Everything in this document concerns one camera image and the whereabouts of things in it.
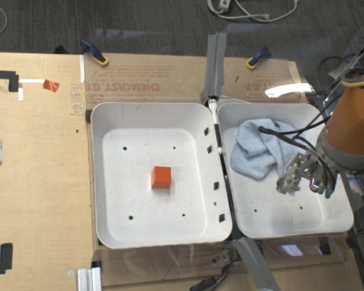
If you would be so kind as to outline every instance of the cardboard sheet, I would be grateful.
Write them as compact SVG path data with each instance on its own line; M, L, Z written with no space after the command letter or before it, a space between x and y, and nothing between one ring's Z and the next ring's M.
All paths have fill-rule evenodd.
M84 55L86 104L91 110L107 101L200 102L205 84L206 57L106 53L107 67ZM266 59L253 71L244 58L225 58L224 96L249 102L306 102L303 94L269 98L269 88L299 83L294 62Z

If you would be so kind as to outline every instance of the black cable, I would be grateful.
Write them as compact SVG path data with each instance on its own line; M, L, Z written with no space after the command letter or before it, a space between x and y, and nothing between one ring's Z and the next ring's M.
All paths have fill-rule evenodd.
M339 99L339 97L341 97L341 95L337 95L336 97L334 97L333 99L331 99L326 105L324 105L324 107L319 111L319 113L314 117L314 119L312 119L310 122L309 122L309 124L308 125L306 125L306 127L305 128L303 128L304 130L308 130L309 128L310 128L310 126L312 126L312 124L315 122L315 120L317 119L317 118L319 118L321 115L322 115L322 113L327 109L327 108L329 108L331 105L332 105L332 103L333 102L335 102L337 99ZM293 137L293 139L294 138L296 138L296 137L298 137L299 135L301 135L302 133L303 133L304 131L302 131L302 132L299 132L299 133L297 133L294 137Z
M303 141L303 142L304 142L304 143L306 143L308 146L310 146L310 148L312 148L314 151L316 151L316 152L317 152L316 147L314 147L314 146L312 145L312 143L311 143L310 141L306 140L304 137L298 136L296 139L299 139L300 141Z
M220 280L220 282L219 283L217 283L212 289L211 289L211 291L214 291L215 289L217 289L218 288L218 286L226 279L226 277L228 276L228 270L226 271L226 273L225 273L225 276L224 276L224 278L222 279L222 280L220 280L220 278L218 279L218 280Z
M226 279L226 277L228 276L228 273L229 273L229 268L233 264L233 262L236 261L236 259L237 258L234 258L228 265L225 265L221 269L221 275L216 279L217 280L217 284L211 289L211 291L214 291L215 289L217 289L218 286Z
M340 65L341 65L341 63L342 63L342 62L347 62L346 60L347 60L348 58L352 58L352 57L355 57L355 56L356 56L356 53L347 54L347 55L345 55L344 57L342 57L342 56L327 56L327 57L325 57L324 59L322 59L322 60L321 60L321 62L320 62L320 64L319 64L319 66L318 66L318 71L321 71L322 65L323 65L326 61L329 61L329 60L331 60L331 59L339 59L339 60L340 60L340 62L339 62L339 64L338 64L338 65L337 65L337 67L336 67L336 68L338 68L338 67L340 67Z
M356 66L358 63L359 63L359 61L363 58L363 55L364 55L364 47L359 51L359 53L358 54L356 54L353 58L352 58L352 60L351 60L351 62L350 62L350 64L352 64L353 66ZM337 86L339 85L341 83L341 77L339 76L337 79L335 79L332 83L331 83L331 85L328 87L328 89L326 89L323 93L322 93L322 95L319 97L319 99L318 100L325 100L336 88L337 88Z
M272 135L272 136L276 136L277 138L279 138L280 140L284 141L284 142L287 142L288 144L292 144L293 146L296 146L298 148L301 148L303 150L307 150L307 146L303 145L303 144L300 144L298 143L297 141L294 141L293 139L291 138L288 138L284 135L282 135L281 133L279 132L276 132L275 130L272 130L272 129L266 129L264 128L263 126L259 126L258 128L258 131L261 132L261 133L266 133L268 135Z
M309 130L309 129L313 129L314 127L317 127L317 126L319 126L319 125L322 125L323 123L326 123L327 121L329 121L329 118L330 118L330 116L328 116L327 118L325 118L325 119L323 119L323 120L321 120L321 121L319 121L318 123L315 123L315 124L313 124L313 125L310 125L309 127L304 127L304 128L302 128L302 129L296 129L296 130L290 130L290 131L288 131L288 132L279 132L279 134L281 134L281 135L291 135L291 134L293 134L293 133L303 133L303 132L305 132L305 131L307 131L307 130Z

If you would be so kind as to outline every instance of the black corner mark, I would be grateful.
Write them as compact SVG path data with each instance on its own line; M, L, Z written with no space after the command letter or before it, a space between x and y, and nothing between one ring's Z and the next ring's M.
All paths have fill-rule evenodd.
M85 110L85 120L87 123L90 123L92 117L92 110Z
M1 71L0 79L8 79L8 91L15 93L19 91L19 75L15 71Z
M7 269L12 269L12 244L2 244L0 246L0 275L5 274Z

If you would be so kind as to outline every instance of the gray carpet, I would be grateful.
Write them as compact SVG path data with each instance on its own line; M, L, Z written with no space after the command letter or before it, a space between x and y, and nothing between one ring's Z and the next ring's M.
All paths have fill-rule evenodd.
M292 0L240 2L272 17L292 8ZM61 44L80 54L88 38L103 52L206 56L207 36L226 32L227 56L247 58L266 45L273 58L297 62L317 93L330 85L328 72L364 46L364 0L299 0L295 13L272 24L220 19L206 0L0 0L0 7L8 16L0 52L52 53ZM240 15L235 5L229 15Z

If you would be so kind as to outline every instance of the white tray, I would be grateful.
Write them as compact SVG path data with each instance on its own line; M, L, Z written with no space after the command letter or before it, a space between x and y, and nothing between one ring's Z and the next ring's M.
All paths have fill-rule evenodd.
M345 232L353 225L353 212L341 177L329 199L313 193L309 181L302 179L300 191L276 191L275 167L262 180L233 171L229 160L236 143L237 130L248 119L271 118L303 128L318 111L307 104L224 104L218 109L224 158L232 190L238 227L250 238L275 238L294 235ZM304 132L313 144L322 126Z
M96 229L105 246L212 243L230 235L229 203L207 108L106 102L93 109L91 122ZM154 166L171 167L169 189L151 188Z

